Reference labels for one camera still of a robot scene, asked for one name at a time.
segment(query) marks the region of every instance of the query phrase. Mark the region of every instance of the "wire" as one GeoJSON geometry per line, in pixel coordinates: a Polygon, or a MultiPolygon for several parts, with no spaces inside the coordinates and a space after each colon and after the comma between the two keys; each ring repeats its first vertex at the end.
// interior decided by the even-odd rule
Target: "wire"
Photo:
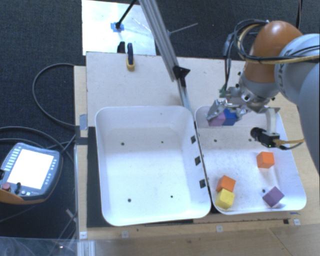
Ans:
{"type": "Polygon", "coordinates": [[[291,146],[291,147],[286,147],[284,145],[279,146],[279,149],[281,150],[293,150],[297,147],[299,147],[303,142],[298,143],[297,145],[291,146]]]}
{"type": "Polygon", "coordinates": [[[24,139],[24,138],[0,138],[0,142],[25,142],[25,143],[29,143],[29,144],[33,144],[39,148],[44,149],[45,147],[32,141],[29,139],[24,139]]]}
{"type": "Polygon", "coordinates": [[[297,51],[295,51],[295,52],[293,52],[293,53],[291,53],[291,54],[292,54],[292,55],[295,55],[295,54],[298,54],[298,53],[300,53],[300,52],[307,51],[307,50],[314,49],[314,48],[320,48],[320,44],[318,44],[318,45],[313,45],[313,46],[309,46],[309,47],[306,47],[306,48],[302,48],[302,49],[297,50],[297,51]]]}
{"type": "Polygon", "coordinates": [[[302,3],[303,3],[303,0],[299,0],[298,13],[297,13],[297,15],[296,15],[296,23],[295,23],[295,27],[296,27],[297,29],[300,28],[300,23],[301,23],[302,3]]]}
{"type": "Polygon", "coordinates": [[[228,87],[228,81],[230,76],[230,69],[231,69],[231,49],[233,46],[233,35],[229,34],[228,39],[226,41],[227,48],[223,49],[223,56],[224,56],[224,85],[219,90],[220,98],[224,98],[226,96],[226,90],[228,87]]]}
{"type": "Polygon", "coordinates": [[[274,139],[273,142],[279,146],[279,145],[283,145],[283,144],[294,144],[294,143],[303,143],[305,142],[305,139],[297,139],[297,140],[289,140],[289,141],[285,141],[285,140],[281,140],[281,139],[274,139]]]}
{"type": "Polygon", "coordinates": [[[50,119],[52,119],[53,121],[57,122],[57,123],[60,124],[60,125],[74,128],[74,127],[76,127],[74,124],[61,121],[61,120],[53,117],[52,115],[50,115],[47,111],[45,111],[44,108],[40,105],[39,101],[37,100],[37,96],[36,96],[36,92],[35,92],[35,87],[36,87],[36,83],[37,83],[38,78],[39,78],[45,71],[50,70],[50,69],[55,68],[55,67],[61,67],[61,66],[74,67],[75,65],[70,64],[70,63],[57,63],[57,64],[53,64],[53,65],[47,66],[47,67],[45,67],[44,69],[42,69],[42,70],[35,76],[35,78],[34,78],[34,80],[33,80],[33,82],[32,82],[32,95],[33,95],[33,99],[34,99],[36,105],[38,106],[38,108],[39,108],[47,117],[49,117],[50,119]]]}
{"type": "MultiPolygon", "coordinates": [[[[66,145],[66,144],[68,144],[69,142],[70,142],[70,140],[61,142],[61,145],[66,145]]],[[[56,147],[58,147],[58,145],[51,145],[51,146],[48,146],[46,149],[47,149],[47,150],[51,150],[51,149],[56,148],[56,147]]]]}
{"type": "MultiPolygon", "coordinates": [[[[274,57],[257,57],[246,53],[243,47],[243,40],[248,34],[248,32],[254,28],[266,25],[267,22],[263,20],[244,20],[237,24],[234,29],[233,40],[235,42],[235,48],[238,51],[239,56],[246,62],[256,63],[256,64],[285,64],[285,63],[298,63],[306,62],[312,60],[318,60],[320,58],[319,54],[309,55],[309,56],[296,56],[293,54],[286,56],[274,56],[274,57]]],[[[307,49],[316,48],[317,45],[307,47],[307,49]]]]}
{"type": "Polygon", "coordinates": [[[24,214],[24,213],[30,211],[31,209],[35,208],[36,206],[37,206],[37,205],[33,205],[33,206],[29,207],[28,209],[25,209],[25,210],[23,210],[23,211],[21,211],[21,212],[18,212],[18,213],[16,213],[16,214],[14,214],[14,215],[11,215],[11,216],[6,217],[6,218],[3,218],[3,219],[0,219],[0,223],[5,222],[5,221],[7,221],[7,220],[10,220],[10,219],[12,219],[12,218],[14,218],[14,217],[16,217],[16,216],[21,215],[21,214],[24,214]]]}
{"type": "MultiPolygon", "coordinates": [[[[59,141],[57,141],[54,137],[52,137],[51,135],[49,135],[49,134],[47,134],[47,133],[45,133],[43,131],[40,131],[40,130],[37,130],[37,129],[34,129],[34,128],[23,127],[23,126],[5,126],[5,127],[0,127],[0,132],[1,131],[5,131],[5,130],[25,130],[25,131],[28,131],[28,132],[33,132],[35,134],[42,135],[43,137],[45,137],[45,138],[49,139],[50,141],[54,142],[62,150],[65,149],[65,147],[59,141]]],[[[68,152],[65,152],[65,153],[69,157],[71,162],[74,164],[74,160],[71,157],[71,155],[68,152]]]]}
{"type": "Polygon", "coordinates": [[[65,152],[67,150],[67,148],[70,146],[70,144],[72,142],[74,142],[74,140],[76,139],[76,135],[73,135],[73,137],[70,139],[70,141],[67,143],[67,145],[63,148],[63,150],[61,151],[61,153],[65,152]]]}

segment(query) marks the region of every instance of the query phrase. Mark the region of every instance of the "orange cube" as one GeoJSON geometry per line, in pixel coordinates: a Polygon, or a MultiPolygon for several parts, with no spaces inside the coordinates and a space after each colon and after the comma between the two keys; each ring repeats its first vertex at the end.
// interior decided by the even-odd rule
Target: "orange cube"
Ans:
{"type": "Polygon", "coordinates": [[[256,156],[256,163],[258,165],[258,168],[270,168],[275,164],[274,153],[261,152],[256,156]]]}
{"type": "Polygon", "coordinates": [[[230,192],[234,191],[236,181],[233,178],[230,178],[226,175],[223,175],[221,179],[219,179],[218,185],[216,186],[216,191],[219,192],[222,189],[226,189],[230,192]]]}

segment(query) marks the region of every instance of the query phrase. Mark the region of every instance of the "pink cube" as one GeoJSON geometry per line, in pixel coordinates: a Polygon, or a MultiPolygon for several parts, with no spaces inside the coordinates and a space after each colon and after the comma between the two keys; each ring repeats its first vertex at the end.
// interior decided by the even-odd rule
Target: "pink cube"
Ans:
{"type": "Polygon", "coordinates": [[[217,117],[208,121],[209,126],[222,126],[226,120],[226,115],[224,112],[219,114],[217,117]]]}

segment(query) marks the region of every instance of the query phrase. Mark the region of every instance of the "hole in bin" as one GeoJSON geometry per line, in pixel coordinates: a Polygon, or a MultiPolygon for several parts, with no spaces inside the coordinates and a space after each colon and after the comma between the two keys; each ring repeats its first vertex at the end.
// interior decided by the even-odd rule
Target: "hole in bin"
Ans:
{"type": "Polygon", "coordinates": [[[200,188],[201,189],[206,186],[206,181],[204,179],[200,180],[199,183],[200,183],[200,188]]]}
{"type": "Polygon", "coordinates": [[[193,143],[195,143],[195,142],[196,142],[196,136],[193,135],[193,136],[191,137],[191,143],[193,144],[193,143]]]}
{"type": "Polygon", "coordinates": [[[194,161],[195,161],[195,165],[196,165],[196,166],[197,166],[198,164],[200,164],[200,163],[201,163],[200,156],[197,156],[197,157],[194,159],[194,161]]]}

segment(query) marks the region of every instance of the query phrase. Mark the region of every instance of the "red button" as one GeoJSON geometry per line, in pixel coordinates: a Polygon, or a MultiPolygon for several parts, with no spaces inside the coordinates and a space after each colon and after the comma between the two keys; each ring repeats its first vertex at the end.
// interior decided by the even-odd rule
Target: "red button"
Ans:
{"type": "Polygon", "coordinates": [[[11,190],[11,186],[9,183],[4,183],[2,185],[2,189],[5,190],[5,191],[10,191],[11,190]]]}

